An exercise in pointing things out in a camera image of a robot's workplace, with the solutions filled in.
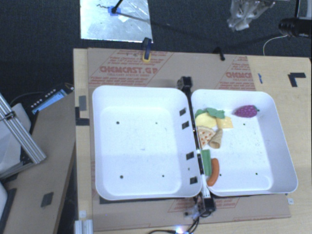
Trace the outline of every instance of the empty white tray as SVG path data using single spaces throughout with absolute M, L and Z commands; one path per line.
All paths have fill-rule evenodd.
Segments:
M 224 129 L 217 158 L 220 175 L 209 190 L 218 196 L 290 193 L 297 177 L 271 96 L 264 92 L 196 90 L 194 112 L 207 107 L 224 110 L 234 128 Z M 254 105 L 260 111 L 253 118 L 237 117 L 235 109 Z
M 186 96 L 178 89 L 93 92 L 96 188 L 108 200 L 192 197 L 201 189 Z

